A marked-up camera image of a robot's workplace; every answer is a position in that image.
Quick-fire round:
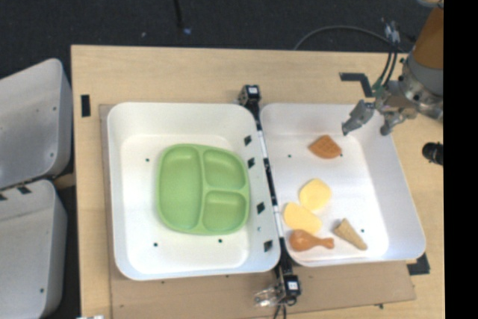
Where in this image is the yellow toy potato chip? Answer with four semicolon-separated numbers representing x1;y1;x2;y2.
282;201;323;235
298;178;333;214

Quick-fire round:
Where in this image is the orange toy chicken drumstick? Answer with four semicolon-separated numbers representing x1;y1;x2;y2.
288;229;335;253

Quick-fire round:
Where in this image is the green divided plate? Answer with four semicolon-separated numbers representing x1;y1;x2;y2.
154;143;252;237

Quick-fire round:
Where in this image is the white plastic tray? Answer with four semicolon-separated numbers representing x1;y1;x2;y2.
106;101;282;282
258;102;427;268

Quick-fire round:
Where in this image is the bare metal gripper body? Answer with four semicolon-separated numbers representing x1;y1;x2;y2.
374;79;444;121

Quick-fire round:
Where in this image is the thin black and white rod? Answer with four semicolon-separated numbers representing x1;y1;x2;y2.
250;103;291;276

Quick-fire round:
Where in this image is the tan toy ice cream cone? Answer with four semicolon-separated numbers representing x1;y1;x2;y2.
332;217;369;251

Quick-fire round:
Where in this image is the black block with thin wires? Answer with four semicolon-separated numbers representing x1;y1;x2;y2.
240;84;263;106
281;273;303;299

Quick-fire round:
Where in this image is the orange toy waffle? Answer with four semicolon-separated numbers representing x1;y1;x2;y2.
308;134;343;161

